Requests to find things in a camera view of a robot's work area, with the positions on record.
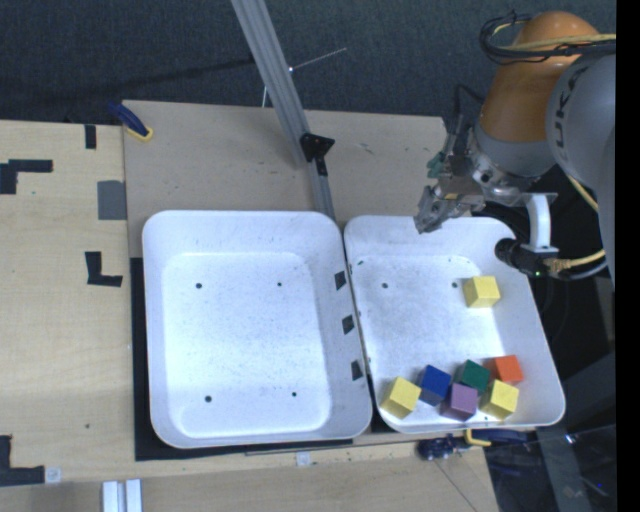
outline block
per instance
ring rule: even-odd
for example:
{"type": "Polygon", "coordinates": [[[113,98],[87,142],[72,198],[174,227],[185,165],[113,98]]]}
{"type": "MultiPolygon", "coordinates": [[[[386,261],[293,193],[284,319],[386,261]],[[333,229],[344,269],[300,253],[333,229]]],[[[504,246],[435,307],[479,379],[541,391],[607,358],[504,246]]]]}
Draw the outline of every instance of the block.
{"type": "Polygon", "coordinates": [[[420,386],[402,377],[396,377],[387,386],[380,408],[402,419],[415,409],[420,391],[420,386]]]}
{"type": "Polygon", "coordinates": [[[489,308],[500,300],[500,289],[494,276],[474,276],[464,283],[462,291],[470,308],[489,308]]]}
{"type": "Polygon", "coordinates": [[[458,421],[466,421],[477,412],[478,390],[454,382],[447,398],[440,404],[440,415],[458,421]]]}
{"type": "Polygon", "coordinates": [[[518,356],[510,354],[489,359],[485,367],[491,374],[490,379],[498,379],[507,384],[517,384],[524,380],[518,356]]]}
{"type": "Polygon", "coordinates": [[[478,394],[482,394],[487,389],[491,372],[482,365],[479,365],[471,359],[467,359],[456,369],[453,375],[453,382],[464,384],[478,390],[478,394]]]}
{"type": "Polygon", "coordinates": [[[429,405],[440,405],[447,397],[452,376],[428,364],[418,376],[418,386],[422,389],[420,400],[429,405]]]}
{"type": "Polygon", "coordinates": [[[520,390],[515,386],[496,379],[480,397],[478,408],[486,414],[504,420],[515,412],[519,393],[520,390]]]}

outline empty white tray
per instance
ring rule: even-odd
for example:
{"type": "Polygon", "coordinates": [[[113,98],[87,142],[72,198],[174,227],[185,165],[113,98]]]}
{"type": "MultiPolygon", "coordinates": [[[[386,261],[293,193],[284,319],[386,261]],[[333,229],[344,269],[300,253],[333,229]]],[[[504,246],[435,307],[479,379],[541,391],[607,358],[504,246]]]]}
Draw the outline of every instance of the empty white tray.
{"type": "Polygon", "coordinates": [[[565,400],[527,277],[499,261],[496,242],[513,238],[503,223],[461,217],[418,234],[411,217],[362,216],[345,228],[347,259],[377,403],[397,376],[414,381],[431,364],[448,373],[471,359],[516,354],[525,380],[516,412],[500,421],[477,412],[458,422],[418,401],[404,419],[380,410],[403,433],[482,427],[549,425],[565,400]],[[464,282],[496,277],[502,298],[491,308],[468,308],[464,282]]]}
{"type": "Polygon", "coordinates": [[[353,438],[371,420],[342,237],[315,212],[143,230],[151,421],[178,448],[353,438]]]}

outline blue clamp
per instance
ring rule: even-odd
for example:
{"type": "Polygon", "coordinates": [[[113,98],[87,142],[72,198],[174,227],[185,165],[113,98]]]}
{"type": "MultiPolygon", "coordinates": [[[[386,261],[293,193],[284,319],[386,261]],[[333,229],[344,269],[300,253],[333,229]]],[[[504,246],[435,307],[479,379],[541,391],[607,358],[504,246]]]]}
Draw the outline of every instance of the blue clamp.
{"type": "Polygon", "coordinates": [[[126,126],[129,135],[132,135],[142,142],[147,142],[153,137],[153,130],[145,126],[144,123],[140,121],[140,118],[124,105],[117,105],[110,101],[107,109],[109,114],[118,118],[120,122],[126,126]]]}

